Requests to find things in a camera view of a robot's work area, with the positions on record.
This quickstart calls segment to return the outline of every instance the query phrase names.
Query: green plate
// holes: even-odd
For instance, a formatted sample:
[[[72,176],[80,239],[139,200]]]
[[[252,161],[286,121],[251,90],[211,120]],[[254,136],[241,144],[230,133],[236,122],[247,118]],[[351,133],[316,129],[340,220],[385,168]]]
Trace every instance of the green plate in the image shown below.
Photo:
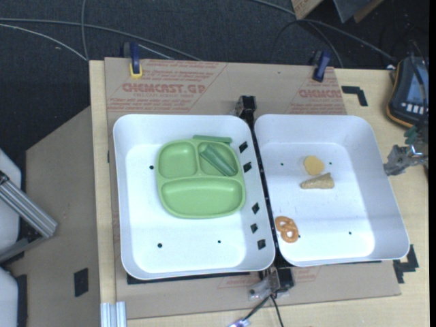
[[[231,215],[245,202],[244,178],[229,141],[196,136],[163,145],[156,174],[163,207],[182,218]]]

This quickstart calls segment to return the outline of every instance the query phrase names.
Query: orange pretzel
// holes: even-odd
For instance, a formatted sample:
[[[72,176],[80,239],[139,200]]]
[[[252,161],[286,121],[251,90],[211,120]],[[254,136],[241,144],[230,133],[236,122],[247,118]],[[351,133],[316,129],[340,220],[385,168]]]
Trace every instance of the orange pretzel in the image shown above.
[[[279,216],[275,219],[275,226],[285,242],[294,243],[298,240],[298,228],[293,219]]]

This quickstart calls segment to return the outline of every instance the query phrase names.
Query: electronic device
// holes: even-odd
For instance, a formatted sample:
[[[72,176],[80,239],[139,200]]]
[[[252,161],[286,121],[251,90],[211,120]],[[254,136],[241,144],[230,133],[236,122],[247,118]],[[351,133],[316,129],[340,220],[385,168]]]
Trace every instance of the electronic device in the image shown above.
[[[407,57],[397,67],[388,116],[406,127],[429,125],[429,71],[421,57]]]

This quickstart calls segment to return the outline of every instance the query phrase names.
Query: blue clamp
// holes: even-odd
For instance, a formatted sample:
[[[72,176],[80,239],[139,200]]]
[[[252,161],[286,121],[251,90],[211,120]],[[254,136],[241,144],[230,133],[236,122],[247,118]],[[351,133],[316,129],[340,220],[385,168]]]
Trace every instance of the blue clamp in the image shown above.
[[[322,51],[318,64],[313,72],[312,79],[322,82],[327,65],[330,63],[332,55],[328,51]]]
[[[141,79],[142,67],[139,58],[139,46],[135,42],[130,43],[130,57],[131,57],[131,63],[129,65],[130,76],[133,79]]]

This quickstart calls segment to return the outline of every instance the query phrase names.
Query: yellow food piece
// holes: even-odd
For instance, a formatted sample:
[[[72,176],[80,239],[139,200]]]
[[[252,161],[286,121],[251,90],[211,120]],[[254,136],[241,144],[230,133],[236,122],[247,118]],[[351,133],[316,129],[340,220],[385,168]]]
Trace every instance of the yellow food piece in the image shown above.
[[[314,155],[306,157],[304,164],[307,173],[309,173],[311,176],[316,176],[324,171],[324,162]]]
[[[309,179],[300,184],[302,189],[332,189],[334,181],[330,173]]]

